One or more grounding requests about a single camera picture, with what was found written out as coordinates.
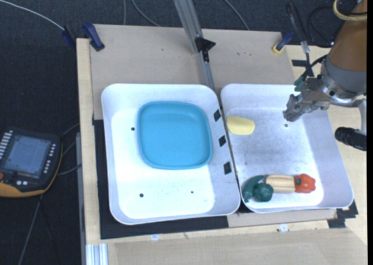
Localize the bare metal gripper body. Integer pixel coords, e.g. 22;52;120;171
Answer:
299;75;352;112

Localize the white plastic tray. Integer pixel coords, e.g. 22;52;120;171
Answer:
219;83;355;214
100;83;242;226

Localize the yellow rounded toy food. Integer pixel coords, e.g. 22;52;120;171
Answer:
226;115;256;136

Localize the orange toy bell pepper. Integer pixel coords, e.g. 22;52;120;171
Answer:
293;173;317;194

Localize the pale yellow toy corn cob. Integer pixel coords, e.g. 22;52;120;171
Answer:
265;174;297;195

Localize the green toy broccoli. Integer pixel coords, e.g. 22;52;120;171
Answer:
252;183;275;203

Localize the green toy chili pepper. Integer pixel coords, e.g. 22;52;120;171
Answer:
242;175;265;203

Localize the blue plate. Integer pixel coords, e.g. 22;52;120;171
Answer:
136;101;213;171

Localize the brown cardboard board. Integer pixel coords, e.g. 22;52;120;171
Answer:
89;23;339;228

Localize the black cylinder on white bracket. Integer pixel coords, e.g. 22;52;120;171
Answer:
328;97;367;151

